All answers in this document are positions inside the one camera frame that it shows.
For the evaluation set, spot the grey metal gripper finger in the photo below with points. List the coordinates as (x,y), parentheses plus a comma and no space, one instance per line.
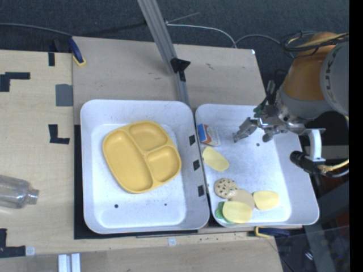
(245,129)
(269,136)

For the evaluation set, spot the beige round slice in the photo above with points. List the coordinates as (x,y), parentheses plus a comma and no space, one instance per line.
(245,197)

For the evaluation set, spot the clear plastic bottle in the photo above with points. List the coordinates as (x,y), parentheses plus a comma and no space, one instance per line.
(15,191)

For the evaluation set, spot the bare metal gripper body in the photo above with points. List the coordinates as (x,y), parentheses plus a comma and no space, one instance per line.
(279,120)

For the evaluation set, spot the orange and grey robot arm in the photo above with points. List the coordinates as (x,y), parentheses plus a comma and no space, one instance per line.
(304,81)

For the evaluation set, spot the green lettuce leaf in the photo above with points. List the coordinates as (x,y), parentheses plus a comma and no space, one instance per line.
(219,213)

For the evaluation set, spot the black cylinder on white bracket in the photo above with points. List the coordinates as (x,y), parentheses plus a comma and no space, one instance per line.
(315,144)

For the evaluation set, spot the yellow oval slice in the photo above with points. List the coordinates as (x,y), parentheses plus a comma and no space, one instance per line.
(215,159)
(237,212)
(266,200)

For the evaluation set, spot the yellow divided plate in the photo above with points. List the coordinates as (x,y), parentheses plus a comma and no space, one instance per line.
(133,163)

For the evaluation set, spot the white plastic tray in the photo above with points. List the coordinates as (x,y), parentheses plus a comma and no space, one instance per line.
(255,169)
(141,208)

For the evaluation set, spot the chocolate chip biscuit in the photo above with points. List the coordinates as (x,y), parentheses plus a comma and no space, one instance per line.
(225,188)

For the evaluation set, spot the blue orange white carton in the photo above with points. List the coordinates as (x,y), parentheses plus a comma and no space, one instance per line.
(204,135)

